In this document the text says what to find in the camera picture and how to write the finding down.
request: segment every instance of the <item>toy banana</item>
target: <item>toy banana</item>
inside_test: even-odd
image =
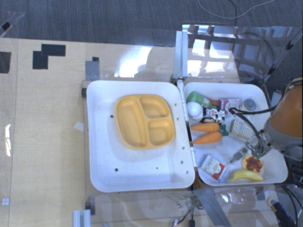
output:
[[[246,178],[246,179],[250,179],[252,181],[262,181],[263,177],[260,176],[260,174],[250,171],[250,170],[237,170],[233,173],[232,179],[231,179],[231,183],[233,183],[235,180],[238,179],[242,179],[242,178]]]

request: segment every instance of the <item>white ball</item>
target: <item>white ball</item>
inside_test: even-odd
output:
[[[192,117],[197,117],[202,112],[202,107],[199,103],[196,102],[188,102],[186,104],[187,112]]]

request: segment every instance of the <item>toy carrot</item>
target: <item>toy carrot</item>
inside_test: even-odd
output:
[[[194,144],[210,144],[215,143],[222,139],[222,134],[218,131],[211,132],[207,135],[202,136],[194,141]]]
[[[206,122],[193,125],[190,128],[194,131],[216,132],[220,129],[220,125],[215,122]]]

